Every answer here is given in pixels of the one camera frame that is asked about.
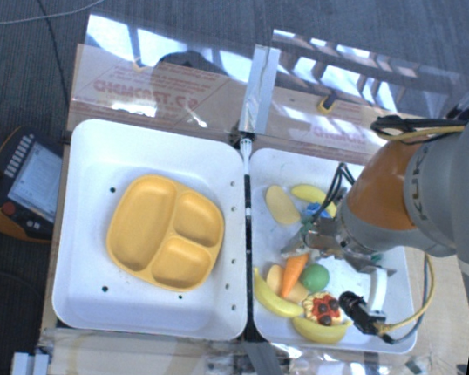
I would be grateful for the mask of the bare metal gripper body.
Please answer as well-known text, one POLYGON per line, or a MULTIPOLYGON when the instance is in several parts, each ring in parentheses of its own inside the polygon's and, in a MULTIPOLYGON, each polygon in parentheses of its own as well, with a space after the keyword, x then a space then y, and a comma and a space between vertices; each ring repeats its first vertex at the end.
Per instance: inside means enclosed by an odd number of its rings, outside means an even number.
POLYGON ((304 242, 311 249, 319 250, 322 256, 343 259, 358 273, 370 274, 378 269, 383 269, 387 276, 396 273, 395 269, 384 266, 381 252, 357 241, 336 218, 318 219, 304 236, 304 242))

